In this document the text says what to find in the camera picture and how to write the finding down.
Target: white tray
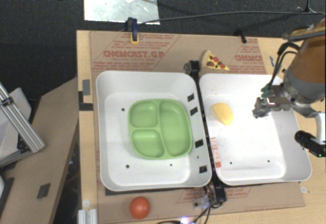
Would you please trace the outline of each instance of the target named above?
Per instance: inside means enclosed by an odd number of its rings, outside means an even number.
[[[183,73],[105,71],[96,80],[100,173],[113,191],[199,187],[211,178],[205,132],[194,80]],[[181,158],[143,159],[136,154],[128,134],[128,109],[139,100],[174,99],[187,110],[193,148]],[[198,111],[191,116],[190,111]],[[196,142],[203,145],[196,148]]]
[[[209,136],[215,137],[221,167],[218,177],[228,185],[303,181],[311,175],[307,151],[294,140],[299,130],[292,110],[254,118],[252,110],[270,75],[206,74],[200,79]],[[229,105],[234,121],[219,122],[211,106]]]

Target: toy pizza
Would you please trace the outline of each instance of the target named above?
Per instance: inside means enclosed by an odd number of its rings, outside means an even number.
[[[229,70],[229,68],[223,64],[223,62],[213,55],[210,50],[206,50],[202,56],[201,60],[202,67],[207,67],[211,69]]]

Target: cardboard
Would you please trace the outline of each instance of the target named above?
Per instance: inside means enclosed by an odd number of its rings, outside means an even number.
[[[14,182],[0,224],[53,222],[77,138],[77,101],[77,79],[41,98],[32,126],[46,146],[2,173]]]
[[[80,130],[82,133],[83,131],[89,131],[90,127],[94,127],[94,132],[84,137],[88,149],[90,148],[89,144],[92,144],[94,151],[92,151],[93,155],[90,157],[83,155],[84,158],[81,160],[81,175],[82,178],[84,176],[85,183],[87,183],[86,186],[82,184],[82,197],[83,200],[90,202],[83,208],[97,208],[100,224],[136,221],[128,212],[128,205],[133,198],[139,195],[145,196],[151,204],[150,214],[144,221],[152,221],[146,223],[157,223],[158,219],[199,215],[201,210],[194,209],[193,200],[200,198],[204,194],[202,188],[119,193],[115,195],[105,192],[99,177],[98,119],[95,88],[96,78],[101,71],[111,69],[182,72],[185,63],[189,60],[199,60],[203,51],[210,49],[215,56],[219,57],[230,68],[230,71],[204,68],[201,75],[205,73],[271,74],[273,62],[277,56],[276,52],[283,43],[281,39],[247,38],[248,43],[243,44],[238,37],[149,33],[140,33],[140,39],[139,45],[131,45],[130,34],[124,32],[77,32],[78,89],[83,92],[83,81],[88,80],[91,91],[84,96],[84,102],[87,100],[87,102],[93,103],[93,111],[79,113],[79,115],[83,116],[87,113],[87,116],[92,118],[91,122],[81,124]],[[286,57],[283,67],[287,67],[290,62],[291,58]],[[318,104],[318,107],[320,106],[321,110],[324,109],[324,103]],[[314,122],[306,122],[305,119],[300,118],[298,123],[301,128],[302,126],[303,128],[308,127],[310,132],[314,131]],[[95,168],[85,166],[85,164],[89,164],[87,159],[92,160],[92,165],[95,165]],[[323,172],[323,167],[320,163],[317,164],[316,168],[319,173]],[[318,186],[323,194],[326,194],[325,186],[320,183],[320,180],[312,179],[308,180],[307,183],[310,181]],[[221,208],[211,211],[213,216],[210,217],[212,220],[208,223],[215,223],[216,219],[222,220],[224,218],[229,220],[228,223],[233,223],[235,219],[239,219],[234,217],[235,215],[228,213],[259,212],[271,209],[296,208],[305,205],[300,185],[297,182],[230,187],[227,188],[226,192],[228,196],[227,202]],[[319,211],[319,214],[314,218],[319,219],[321,214],[321,211]],[[252,218],[248,218],[246,223],[254,222],[251,220]],[[269,220],[265,218],[262,223],[269,223]]]

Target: wooden table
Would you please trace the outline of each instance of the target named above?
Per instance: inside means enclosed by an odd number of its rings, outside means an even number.
[[[91,64],[91,32],[77,32],[77,60],[78,60],[78,91],[83,92],[83,85],[86,83],[92,85],[92,64]],[[257,38],[261,51],[262,59],[267,74],[273,71],[270,65],[270,58],[276,60],[276,52],[279,46],[284,42],[282,39],[275,38]],[[195,57],[192,50],[189,50],[189,56]],[[291,56],[284,60],[283,67],[288,67],[292,61]],[[92,110],[87,109],[87,104],[93,103],[93,90],[90,87],[89,93],[82,96],[82,103],[86,106],[79,111],[79,130],[80,130],[80,162],[81,162],[81,196],[83,200],[83,209],[97,209],[97,183],[96,183],[96,154],[94,137],[94,115]],[[316,110],[325,111],[325,102],[313,104]],[[312,134],[316,132],[314,121],[307,120],[300,115],[296,115],[300,129]],[[309,153],[313,173],[310,179],[303,181],[300,185],[303,191],[305,207],[262,210],[252,212],[241,212],[232,214],[211,215],[208,223],[325,223],[326,221],[326,175],[325,159],[316,158]],[[154,224],[159,220],[139,221],[134,223]]]

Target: black fabric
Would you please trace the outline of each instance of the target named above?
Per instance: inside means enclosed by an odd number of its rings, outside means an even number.
[[[158,0],[161,18],[240,10],[295,11],[306,0]],[[325,12],[325,0],[311,0]],[[280,37],[323,16],[237,14],[145,25],[141,32]],[[76,30],[123,29],[123,24],[84,21],[84,0],[0,0],[0,81],[38,97],[76,76]]]

